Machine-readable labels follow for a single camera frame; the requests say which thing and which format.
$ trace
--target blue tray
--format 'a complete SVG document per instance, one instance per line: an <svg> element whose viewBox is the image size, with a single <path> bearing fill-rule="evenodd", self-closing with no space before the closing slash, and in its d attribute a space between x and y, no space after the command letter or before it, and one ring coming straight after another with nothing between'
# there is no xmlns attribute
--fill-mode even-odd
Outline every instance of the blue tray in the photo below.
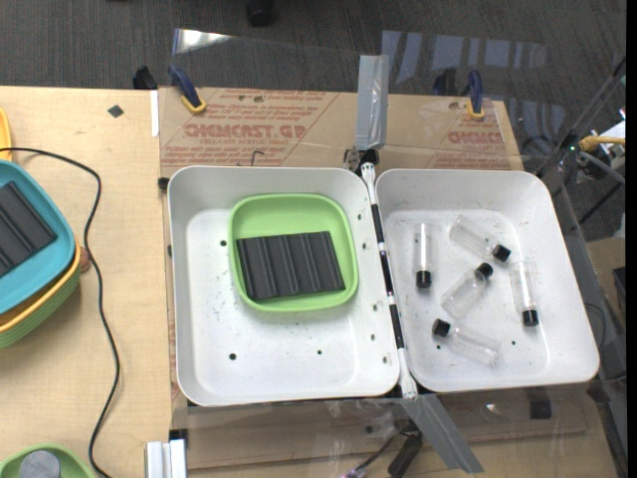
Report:
<svg viewBox="0 0 637 478"><path fill-rule="evenodd" d="M36 294L69 266L75 251L73 231L49 195L20 166L0 159L0 187L13 181L57 238L0 277L0 314Z"/></svg>

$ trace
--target green plastic container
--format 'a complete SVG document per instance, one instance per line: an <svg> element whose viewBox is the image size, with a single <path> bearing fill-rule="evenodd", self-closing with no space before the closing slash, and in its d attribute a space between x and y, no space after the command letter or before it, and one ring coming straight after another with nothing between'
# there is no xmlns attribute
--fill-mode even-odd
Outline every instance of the green plastic container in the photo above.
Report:
<svg viewBox="0 0 637 478"><path fill-rule="evenodd" d="M62 478L95 478L95 474L78 456L60 444L44 443L30 446L0 461L0 478L20 478L22 461L34 451L45 450L53 453L60 461Z"/></svg>
<svg viewBox="0 0 637 478"><path fill-rule="evenodd" d="M237 239L328 231L344 290L255 301L248 297ZM305 312L346 303L358 287L358 269L347 217L333 200L316 194L277 193L245 198L230 214L230 267L239 295L249 306L268 312Z"/></svg>

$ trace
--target white tray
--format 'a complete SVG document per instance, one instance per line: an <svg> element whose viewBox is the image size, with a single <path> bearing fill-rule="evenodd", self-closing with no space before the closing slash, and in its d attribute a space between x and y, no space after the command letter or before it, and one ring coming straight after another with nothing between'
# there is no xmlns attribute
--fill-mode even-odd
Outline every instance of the white tray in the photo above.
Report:
<svg viewBox="0 0 637 478"><path fill-rule="evenodd" d="M418 382L434 391L459 391L581 382L597 373L597 346L551 197L540 180L520 171L396 169L381 174L376 187L409 367ZM493 229L512 249L508 263L532 260L538 272L539 325L525 328L506 265L487 261L494 267L491 285L462 324L501 342L495 366L454 354L431 332L437 318L453 324L440 296L483 262L449 239L459 214ZM416 287L412 270L414 227L423 222L435 229L437 252L434 283L426 294Z"/></svg>
<svg viewBox="0 0 637 478"><path fill-rule="evenodd" d="M266 313L234 291L232 208L266 193L318 193L347 216L358 289L345 305ZM367 191L339 168L191 166L168 185L179 385L204 406L375 396L399 365Z"/></svg>

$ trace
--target gray round object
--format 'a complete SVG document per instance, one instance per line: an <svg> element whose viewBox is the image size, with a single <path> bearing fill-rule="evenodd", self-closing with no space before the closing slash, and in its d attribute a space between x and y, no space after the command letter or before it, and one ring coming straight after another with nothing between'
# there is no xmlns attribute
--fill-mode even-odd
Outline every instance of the gray round object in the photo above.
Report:
<svg viewBox="0 0 637 478"><path fill-rule="evenodd" d="M20 478L60 478L60 461L50 451L29 453L20 464Z"/></svg>

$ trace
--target transparent plastic sheet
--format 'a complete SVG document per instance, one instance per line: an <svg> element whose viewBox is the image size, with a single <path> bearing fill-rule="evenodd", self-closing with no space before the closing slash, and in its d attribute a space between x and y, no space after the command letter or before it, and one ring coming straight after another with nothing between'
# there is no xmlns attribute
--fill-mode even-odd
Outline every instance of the transparent plastic sheet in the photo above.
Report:
<svg viewBox="0 0 637 478"><path fill-rule="evenodd" d="M444 393L437 397L478 457L484 468L482 476L507 476L516 466L536 469L538 465L545 476L579 476L591 470L596 476L616 476L613 459L619 462L619 468L625 460L620 433L622 405L626 402L625 347L622 369L622 348L617 346L622 338L625 342L625 321L623 328L617 324L608 296L600 290L594 273L591 276L593 268L589 267L585 247L588 239L580 225L581 212L576 201L573 203L573 198L586 197L579 191L573 194L569 181L576 178L577 165L572 162L572 150L562 142L570 133L581 137L591 124L602 130L617 120L617 110L625 105L625 86L613 83L604 87L607 68L617 59L585 53L570 55L572 77L557 79L552 63L565 61L566 53L556 55L548 45L510 43L506 47L502 42L488 45L488 41L472 38L460 38L464 42L456 38L454 42L445 37L389 34L394 34L394 43L383 35L382 51L377 52L388 55L394 69L389 83L388 143L380 152L382 161L387 167L513 168L531 172L543 167L542 180L553 198L602 359L599 376L587 384ZM409 53L403 55L403 49ZM466 56L472 63L463 60ZM277 107L303 106L301 110L272 112L307 112L312 107L311 113L323 116L314 120L301 114L284 116L289 120L281 125L288 126L285 132L289 136L272 136L281 143L270 146L288 150L305 147L307 153L288 163L293 166L346 166L343 159L355 140L359 57L356 52L191 31L177 31L173 48L173 62L188 73L197 87L203 88L202 98L212 102L220 113L225 112L225 120L210 119L211 122L227 122L231 118L241 121L239 118L245 114L241 115L237 107L243 103L252 107L247 113L251 118L258 117L259 105L266 102L276 102ZM508 68L503 58L509 59ZM487 114L483 125L488 128L476 129L471 125L474 122L466 120L467 97L461 96L465 80L461 81L459 75L458 94L431 97L441 70L456 68L459 74L469 67L478 67L483 76ZM533 82L525 86L523 81L528 79ZM572 85L581 90L573 92ZM519 90L522 86L526 92ZM529 92L529 87L536 92ZM596 99L601 105L594 104ZM184 111L176 88L167 91L162 101L162 151L175 146L183 127L180 120L196 122ZM501 121L502 115L507 114L506 121ZM511 127L503 131L509 121ZM271 158L262 150L263 144L257 142L261 139L258 136L217 135L219 128L211 129L208 136L201 130L189 137L200 141L195 146L203 147L211 143L201 139L253 142L244 143L242 155L230 162L227 156L222 158L225 162L198 156L200 150L194 150L192 159L184 163L165 161L167 156L163 155L162 175L170 176L186 164L285 164L268 162ZM318 138L303 143L312 129L318 131ZM451 137L464 139L454 142L448 139L450 133ZM436 139L425 139L423 143L423 136ZM462 165L458 164L459 158L464 161ZM576 187L611 181L609 177L586 178ZM395 392L390 392L384 398L205 408L188 402L175 380L172 428L189 433L188 462L194 476L236 472L241 476L340 477L348 471L355 476L361 463L373 459L364 466L367 476L386 477L390 475L388 466L403 443L410 434L418 434L406 430L413 426L406 425L409 416L399 403ZM388 445L382 453L374 457L385 444ZM425 438L423 448L404 475L436 476L448 468L440 452Z"/></svg>

